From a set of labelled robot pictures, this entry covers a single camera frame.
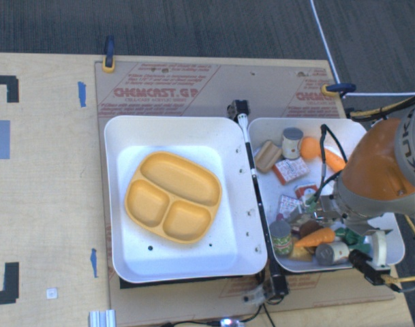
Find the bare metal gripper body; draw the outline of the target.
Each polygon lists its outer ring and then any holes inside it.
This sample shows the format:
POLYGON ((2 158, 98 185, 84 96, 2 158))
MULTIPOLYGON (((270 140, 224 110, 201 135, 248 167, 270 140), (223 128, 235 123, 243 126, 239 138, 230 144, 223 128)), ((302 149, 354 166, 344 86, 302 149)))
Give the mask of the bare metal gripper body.
POLYGON ((362 210, 348 206, 340 197, 330 194, 320 197, 321 211, 316 215, 323 219, 339 219, 342 224, 360 236, 371 236, 377 231, 384 234, 392 232, 392 228, 376 228, 369 221, 380 215, 366 215, 362 210))

